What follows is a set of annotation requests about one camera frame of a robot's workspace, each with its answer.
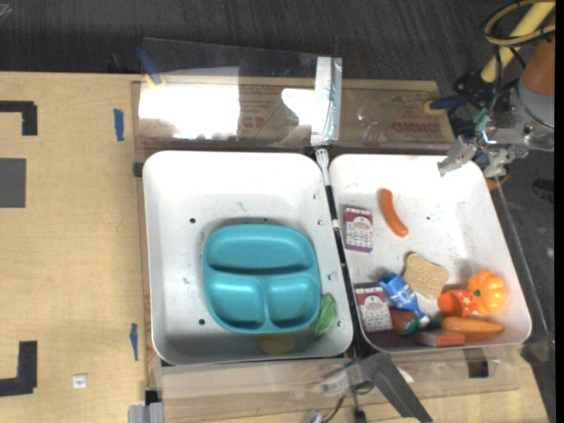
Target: toy hot dog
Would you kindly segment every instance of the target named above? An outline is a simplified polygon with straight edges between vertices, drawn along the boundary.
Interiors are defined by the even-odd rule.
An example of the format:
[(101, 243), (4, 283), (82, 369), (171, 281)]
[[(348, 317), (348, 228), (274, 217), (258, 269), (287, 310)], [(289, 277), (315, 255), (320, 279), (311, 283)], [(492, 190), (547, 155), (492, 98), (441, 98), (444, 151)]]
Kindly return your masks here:
[(388, 226), (397, 236), (405, 237), (409, 230), (397, 216), (396, 209), (394, 208), (394, 195), (389, 189), (383, 189), (380, 193), (380, 206), (382, 207), (382, 214)]

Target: red toy item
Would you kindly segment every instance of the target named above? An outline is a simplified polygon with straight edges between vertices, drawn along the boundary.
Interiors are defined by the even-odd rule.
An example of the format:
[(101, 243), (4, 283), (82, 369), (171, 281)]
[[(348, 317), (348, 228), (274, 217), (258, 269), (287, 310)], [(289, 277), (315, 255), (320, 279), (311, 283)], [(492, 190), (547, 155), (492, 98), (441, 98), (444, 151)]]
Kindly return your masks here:
[(442, 293), (437, 300), (441, 315), (467, 316), (476, 310), (470, 293), (466, 290), (449, 290)]
[(345, 247), (361, 252), (372, 251), (372, 212), (345, 208)]
[(409, 337), (419, 327), (419, 317), (410, 310), (390, 309), (394, 331), (403, 337)]
[(367, 333), (392, 329), (390, 310), (384, 291), (377, 283), (358, 284), (354, 287), (356, 301)]
[(421, 330), (415, 334), (414, 340), (421, 345), (441, 348), (445, 346), (462, 346), (466, 344), (466, 336), (458, 332), (445, 330)]

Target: teal plate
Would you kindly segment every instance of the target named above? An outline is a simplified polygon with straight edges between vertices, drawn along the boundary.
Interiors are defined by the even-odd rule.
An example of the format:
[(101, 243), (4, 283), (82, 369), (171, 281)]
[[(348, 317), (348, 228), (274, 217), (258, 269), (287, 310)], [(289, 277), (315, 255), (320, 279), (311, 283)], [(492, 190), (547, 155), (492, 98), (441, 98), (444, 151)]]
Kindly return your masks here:
[(204, 247), (204, 289), (213, 319), (233, 332), (299, 330), (321, 305), (314, 248), (285, 226), (242, 224), (213, 232)]

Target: clear plastic panel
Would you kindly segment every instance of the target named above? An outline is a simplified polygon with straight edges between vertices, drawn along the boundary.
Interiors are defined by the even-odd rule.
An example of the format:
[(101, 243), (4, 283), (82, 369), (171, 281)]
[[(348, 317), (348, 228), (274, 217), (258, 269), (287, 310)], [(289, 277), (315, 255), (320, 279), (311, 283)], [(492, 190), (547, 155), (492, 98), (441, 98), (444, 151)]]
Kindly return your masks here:
[[(477, 357), (472, 360), (462, 351), (452, 351), (392, 359), (419, 399), (519, 388), (518, 369), (523, 361), (514, 350), (498, 347)], [(311, 410), (327, 417), (340, 397), (345, 399), (343, 407), (354, 407), (356, 401), (360, 406), (388, 403), (381, 391), (367, 386), (366, 366), (371, 359), (157, 367), (152, 371), (152, 383), (159, 392), (166, 421), (215, 421), (287, 412), (303, 412), (305, 416)], [(362, 387), (363, 392), (354, 397), (356, 387)], [(431, 417), (442, 421), (446, 415), (440, 412)]]
[(137, 156), (164, 149), (295, 150), (338, 138), (338, 58), (145, 39)]
[(446, 152), (455, 138), (447, 111), (430, 108), (441, 97), (436, 84), (382, 80), (388, 70), (384, 61), (374, 61), (377, 44), (371, 38), (336, 39), (344, 74), (338, 144), (380, 152)]

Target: black cable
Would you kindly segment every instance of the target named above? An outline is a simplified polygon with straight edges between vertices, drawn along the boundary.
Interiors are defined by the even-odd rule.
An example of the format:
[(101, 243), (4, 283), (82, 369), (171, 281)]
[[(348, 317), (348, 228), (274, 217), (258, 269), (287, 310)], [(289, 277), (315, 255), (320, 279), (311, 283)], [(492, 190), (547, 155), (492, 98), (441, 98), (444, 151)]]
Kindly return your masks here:
[(362, 395), (367, 395), (372, 390), (374, 390), (374, 384), (371, 383), (370, 381), (367, 381), (367, 382), (364, 382), (362, 384), (355, 386), (352, 389), (352, 393), (354, 394), (354, 396), (358, 396), (358, 395), (362, 396)]
[(335, 415), (337, 415), (337, 412), (340, 411), (341, 407), (343, 406), (344, 401), (345, 401), (345, 396), (342, 396), (341, 398), (339, 398), (338, 401), (337, 401), (337, 405), (335, 406), (335, 410), (331, 413), (331, 415), (329, 417), (327, 417), (326, 419), (323, 419), (322, 423), (329, 423), (335, 417)]
[(494, 111), (495, 104), (500, 98), (501, 94), (501, 80), (503, 76), (503, 63), (501, 62), (500, 48), (499, 46), (493, 46), (493, 52), (495, 54), (495, 89), (493, 91), (493, 97), (490, 100), (488, 106), (488, 111), (491, 114)]
[(509, 50), (511, 50), (511, 53), (513, 54), (515, 59), (519, 62), (519, 64), (521, 64), (521, 67), (523, 68), (523, 70), (525, 70), (525, 68), (527, 67), (527, 64), (523, 60), (523, 57), (521, 55), (519, 55), (519, 52), (517, 52), (515, 47), (510, 47)]

